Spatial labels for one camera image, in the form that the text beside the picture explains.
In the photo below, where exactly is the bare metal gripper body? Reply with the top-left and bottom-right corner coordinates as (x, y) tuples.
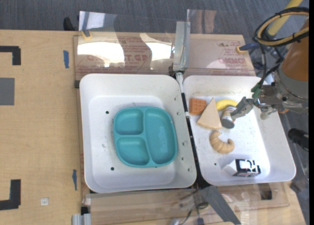
(254, 84), (308, 113)

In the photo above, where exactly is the yellow banana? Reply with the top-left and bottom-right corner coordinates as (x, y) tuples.
(215, 99), (239, 111)

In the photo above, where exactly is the small silver can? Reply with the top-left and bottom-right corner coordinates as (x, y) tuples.
(220, 105), (237, 129)

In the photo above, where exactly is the white plastic tray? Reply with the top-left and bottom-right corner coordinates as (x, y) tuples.
(183, 75), (297, 187)
(78, 73), (198, 194)

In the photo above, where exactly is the beige toy pizza slice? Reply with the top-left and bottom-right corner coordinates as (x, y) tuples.
(196, 97), (223, 130)

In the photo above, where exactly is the beige toy croissant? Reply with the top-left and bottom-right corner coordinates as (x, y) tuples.
(209, 130), (236, 154)

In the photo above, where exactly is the orange toy waffle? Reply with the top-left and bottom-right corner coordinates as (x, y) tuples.
(188, 98), (208, 116)

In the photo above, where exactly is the white carton with black print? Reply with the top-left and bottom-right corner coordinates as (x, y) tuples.
(222, 158), (262, 177)

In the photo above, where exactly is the blue divided plate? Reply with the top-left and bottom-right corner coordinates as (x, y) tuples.
(112, 106), (178, 169)

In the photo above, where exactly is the brown cardboard board red print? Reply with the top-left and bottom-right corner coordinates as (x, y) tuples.
(73, 34), (290, 222)

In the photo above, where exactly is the black cylinder on white bracket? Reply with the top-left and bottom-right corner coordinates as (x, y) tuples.
(287, 127), (309, 152)

